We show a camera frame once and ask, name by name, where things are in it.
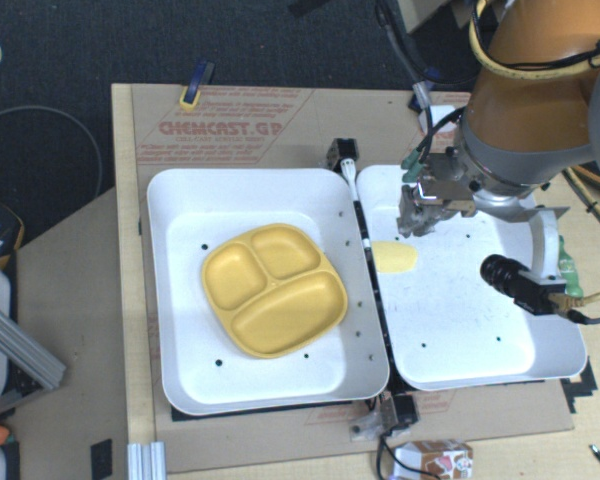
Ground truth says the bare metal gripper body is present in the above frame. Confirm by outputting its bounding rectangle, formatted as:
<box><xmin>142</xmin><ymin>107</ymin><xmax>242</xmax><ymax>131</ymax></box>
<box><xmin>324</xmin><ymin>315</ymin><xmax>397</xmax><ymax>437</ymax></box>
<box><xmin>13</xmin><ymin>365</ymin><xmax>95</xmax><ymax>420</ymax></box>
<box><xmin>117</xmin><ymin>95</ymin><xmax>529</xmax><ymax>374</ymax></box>
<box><xmin>401</xmin><ymin>147</ymin><xmax>537</xmax><ymax>224</ymax></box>

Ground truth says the pale yellow flat piece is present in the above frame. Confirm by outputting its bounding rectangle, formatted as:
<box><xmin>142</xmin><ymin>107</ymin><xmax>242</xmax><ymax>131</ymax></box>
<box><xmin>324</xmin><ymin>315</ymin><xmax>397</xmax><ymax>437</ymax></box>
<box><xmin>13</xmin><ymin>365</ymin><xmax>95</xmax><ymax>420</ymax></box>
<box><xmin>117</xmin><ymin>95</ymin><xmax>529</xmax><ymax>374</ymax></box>
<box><xmin>371</xmin><ymin>240</ymin><xmax>420</xmax><ymax>275</ymax></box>

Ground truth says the thin black and white rod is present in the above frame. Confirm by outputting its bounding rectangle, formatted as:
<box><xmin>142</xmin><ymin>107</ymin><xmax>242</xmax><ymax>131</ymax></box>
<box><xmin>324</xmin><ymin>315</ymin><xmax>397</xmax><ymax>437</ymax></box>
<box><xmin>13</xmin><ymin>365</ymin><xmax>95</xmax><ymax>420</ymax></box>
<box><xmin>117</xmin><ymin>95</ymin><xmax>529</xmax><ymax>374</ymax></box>
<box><xmin>340</xmin><ymin>159</ymin><xmax>399</xmax><ymax>395</ymax></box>

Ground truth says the white plastic tray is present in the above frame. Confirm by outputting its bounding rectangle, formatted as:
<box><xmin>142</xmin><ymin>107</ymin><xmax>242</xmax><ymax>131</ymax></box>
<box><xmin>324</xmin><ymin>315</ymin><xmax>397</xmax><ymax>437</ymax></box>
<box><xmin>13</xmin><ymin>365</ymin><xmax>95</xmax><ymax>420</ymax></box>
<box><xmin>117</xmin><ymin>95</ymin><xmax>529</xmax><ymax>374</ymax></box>
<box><xmin>146</xmin><ymin>167</ymin><xmax>391</xmax><ymax>416</ymax></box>
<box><xmin>354</xmin><ymin>164</ymin><xmax>589</xmax><ymax>392</ymax></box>

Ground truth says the green bottle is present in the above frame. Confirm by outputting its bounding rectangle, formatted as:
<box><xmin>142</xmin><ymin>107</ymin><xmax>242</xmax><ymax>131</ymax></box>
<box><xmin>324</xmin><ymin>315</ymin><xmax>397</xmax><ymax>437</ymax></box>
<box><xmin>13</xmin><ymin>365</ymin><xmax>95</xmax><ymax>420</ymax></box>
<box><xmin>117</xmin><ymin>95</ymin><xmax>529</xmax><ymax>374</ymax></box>
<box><xmin>557</xmin><ymin>235</ymin><xmax>587</xmax><ymax>299</ymax></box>

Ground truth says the yellow divided plate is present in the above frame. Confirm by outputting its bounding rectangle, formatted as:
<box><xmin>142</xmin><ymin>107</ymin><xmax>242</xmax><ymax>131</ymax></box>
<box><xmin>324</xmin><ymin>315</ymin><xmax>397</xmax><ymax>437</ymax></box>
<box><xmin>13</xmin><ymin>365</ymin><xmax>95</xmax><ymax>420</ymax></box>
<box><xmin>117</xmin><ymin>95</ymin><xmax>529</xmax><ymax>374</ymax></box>
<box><xmin>200</xmin><ymin>222</ymin><xmax>350</xmax><ymax>360</ymax></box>

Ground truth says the brown cardboard board red print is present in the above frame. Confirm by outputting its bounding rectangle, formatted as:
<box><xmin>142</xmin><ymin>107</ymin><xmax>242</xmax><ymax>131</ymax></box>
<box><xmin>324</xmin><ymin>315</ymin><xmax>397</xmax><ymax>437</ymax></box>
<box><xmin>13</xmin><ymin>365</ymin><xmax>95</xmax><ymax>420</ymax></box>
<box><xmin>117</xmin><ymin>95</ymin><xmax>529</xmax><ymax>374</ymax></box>
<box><xmin>129</xmin><ymin>84</ymin><xmax>576</xmax><ymax>474</ymax></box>

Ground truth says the white and brown carton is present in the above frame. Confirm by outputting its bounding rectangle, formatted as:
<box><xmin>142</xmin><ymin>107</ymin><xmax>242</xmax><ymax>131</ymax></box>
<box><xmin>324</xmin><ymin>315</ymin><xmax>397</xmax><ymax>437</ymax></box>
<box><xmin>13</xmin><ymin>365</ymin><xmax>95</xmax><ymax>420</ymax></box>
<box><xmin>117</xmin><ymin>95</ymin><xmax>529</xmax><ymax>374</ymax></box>
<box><xmin>393</xmin><ymin>439</ymin><xmax>475</xmax><ymax>480</ymax></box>

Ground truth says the black block with thin wires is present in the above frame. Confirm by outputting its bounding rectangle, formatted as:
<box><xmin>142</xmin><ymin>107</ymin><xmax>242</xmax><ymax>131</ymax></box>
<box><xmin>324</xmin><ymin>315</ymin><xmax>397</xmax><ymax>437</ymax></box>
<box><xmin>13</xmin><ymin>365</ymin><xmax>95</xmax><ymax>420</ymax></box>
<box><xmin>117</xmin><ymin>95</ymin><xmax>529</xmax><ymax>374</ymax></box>
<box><xmin>349</xmin><ymin>391</ymin><xmax>421</xmax><ymax>442</ymax></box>
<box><xmin>325</xmin><ymin>137</ymin><xmax>360</xmax><ymax>172</ymax></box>

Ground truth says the black cylinder on white bracket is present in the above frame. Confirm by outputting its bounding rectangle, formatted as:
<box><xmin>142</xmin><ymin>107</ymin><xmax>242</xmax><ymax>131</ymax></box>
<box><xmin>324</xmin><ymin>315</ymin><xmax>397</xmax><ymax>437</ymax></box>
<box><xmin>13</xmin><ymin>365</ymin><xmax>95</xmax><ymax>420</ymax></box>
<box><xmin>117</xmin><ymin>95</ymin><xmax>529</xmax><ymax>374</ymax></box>
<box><xmin>479</xmin><ymin>208</ymin><xmax>570</xmax><ymax>317</ymax></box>

